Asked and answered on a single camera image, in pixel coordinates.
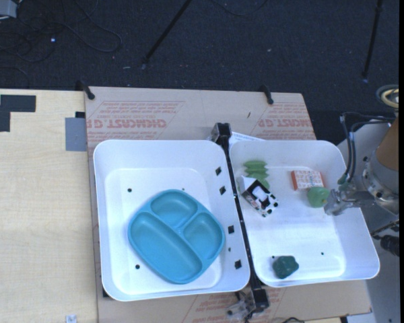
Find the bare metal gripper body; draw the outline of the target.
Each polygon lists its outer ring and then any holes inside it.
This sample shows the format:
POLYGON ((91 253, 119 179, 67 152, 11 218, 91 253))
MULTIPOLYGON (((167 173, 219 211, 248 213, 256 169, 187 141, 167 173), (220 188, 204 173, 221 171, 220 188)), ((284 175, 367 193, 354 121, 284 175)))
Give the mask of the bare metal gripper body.
POLYGON ((353 207, 377 206, 393 215, 399 214, 399 195, 373 172, 363 172, 360 180, 343 183, 342 200, 353 207))

